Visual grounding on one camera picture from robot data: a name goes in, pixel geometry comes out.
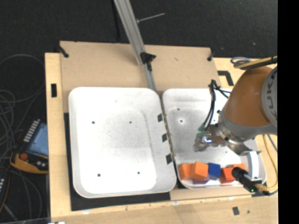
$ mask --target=orange block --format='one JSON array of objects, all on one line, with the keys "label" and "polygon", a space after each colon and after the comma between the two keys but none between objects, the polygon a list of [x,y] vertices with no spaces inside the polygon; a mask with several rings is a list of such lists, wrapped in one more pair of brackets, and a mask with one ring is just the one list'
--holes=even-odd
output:
[{"label": "orange block", "polygon": [[245,167],[245,164],[244,163],[237,163],[237,164],[233,164],[233,167],[239,167],[239,168],[242,168],[244,170],[246,170],[246,167]]},{"label": "orange block", "polygon": [[178,168],[178,175],[181,180],[191,179],[190,172],[193,163],[184,163]]},{"label": "orange block", "polygon": [[209,165],[207,165],[206,163],[195,162],[192,165],[190,176],[192,179],[203,181],[208,177],[208,170]]},{"label": "orange block", "polygon": [[221,183],[230,183],[235,181],[235,178],[232,176],[232,170],[234,167],[222,168],[221,177],[219,178]]}]

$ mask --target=wooden block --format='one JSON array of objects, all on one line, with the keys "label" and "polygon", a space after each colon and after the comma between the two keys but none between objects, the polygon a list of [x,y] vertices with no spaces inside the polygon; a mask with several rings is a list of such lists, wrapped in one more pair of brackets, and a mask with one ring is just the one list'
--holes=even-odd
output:
[{"label": "wooden block", "polygon": [[178,168],[178,175],[181,180],[191,179],[190,173],[193,163],[184,163]]},{"label": "wooden block", "polygon": [[198,181],[206,181],[209,166],[202,162],[195,162],[191,168],[191,178]]},{"label": "wooden block", "polygon": [[228,168],[222,168],[221,169],[221,177],[220,182],[221,183],[230,183],[235,181],[235,178],[232,176],[232,170],[234,167],[228,167]]},{"label": "wooden block", "polygon": [[208,163],[210,179],[216,180],[221,176],[221,166],[217,163]]},{"label": "wooden block", "polygon": [[242,168],[244,170],[247,171],[246,167],[245,167],[245,164],[244,163],[237,163],[237,164],[233,164],[233,167],[239,167],[239,168]]}]

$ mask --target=black floor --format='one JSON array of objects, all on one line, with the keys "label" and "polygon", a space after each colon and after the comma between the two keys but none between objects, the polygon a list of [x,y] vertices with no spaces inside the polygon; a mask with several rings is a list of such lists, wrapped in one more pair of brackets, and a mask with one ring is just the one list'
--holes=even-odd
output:
[{"label": "black floor", "polygon": [[[137,19],[165,13],[140,22],[145,44],[210,47],[215,57],[264,58],[278,53],[278,0],[130,1]],[[44,69],[36,59],[44,63],[44,53],[56,51],[61,40],[128,43],[114,12],[112,0],[0,0],[0,101],[3,97],[11,99],[3,90],[20,100],[42,89]],[[17,56],[5,60],[16,54],[34,58]],[[10,127],[16,131],[22,124],[24,115],[23,125],[36,117],[46,119],[45,93],[33,99],[16,103],[14,117],[10,112],[6,115],[8,121],[0,122],[0,143]],[[8,108],[3,102],[0,105]],[[5,118],[1,110],[0,118]],[[14,143],[8,140],[0,145],[1,156],[10,155],[10,150],[5,152]],[[7,159],[0,161],[9,167]],[[27,182],[28,197],[22,177],[15,174],[17,170],[11,170],[6,207],[18,220],[47,217],[47,176],[23,173],[41,194],[40,203],[34,186]],[[0,222],[10,221],[14,221],[12,215],[3,208]]]}]

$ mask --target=large white tray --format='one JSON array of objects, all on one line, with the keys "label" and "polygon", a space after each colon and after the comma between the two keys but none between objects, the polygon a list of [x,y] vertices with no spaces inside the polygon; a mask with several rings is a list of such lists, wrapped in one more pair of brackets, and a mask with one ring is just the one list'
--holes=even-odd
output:
[{"label": "large white tray", "polygon": [[73,184],[86,198],[162,193],[176,174],[159,96],[147,88],[69,94]]},{"label": "large white tray", "polygon": [[[249,170],[252,160],[249,160],[247,156],[237,155],[227,146],[208,147],[202,152],[194,152],[193,150],[198,128],[206,119],[210,109],[211,94],[209,89],[169,89],[163,93],[162,98],[177,169],[181,164],[200,161],[203,163],[217,163],[220,164],[221,168],[244,163],[247,170]],[[226,101],[227,98],[216,91],[212,125],[218,122],[219,114],[217,111],[222,110]],[[258,151],[255,140],[248,140],[244,144],[249,149]],[[265,182],[266,170],[261,155],[257,155],[255,162],[258,162],[255,163],[258,176]],[[180,181],[189,189],[223,186],[219,179],[209,180],[208,182],[193,182],[193,180],[181,179]],[[238,181],[225,184],[225,186],[240,185]]]}]

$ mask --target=blue block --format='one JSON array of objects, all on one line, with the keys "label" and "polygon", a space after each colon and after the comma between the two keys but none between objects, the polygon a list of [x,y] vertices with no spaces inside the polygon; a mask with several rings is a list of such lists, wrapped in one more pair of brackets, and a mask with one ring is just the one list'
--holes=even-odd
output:
[{"label": "blue block", "polygon": [[221,167],[220,164],[216,164],[216,163],[208,163],[208,172],[209,172],[209,176],[210,179],[212,180],[216,180],[221,176]]}]

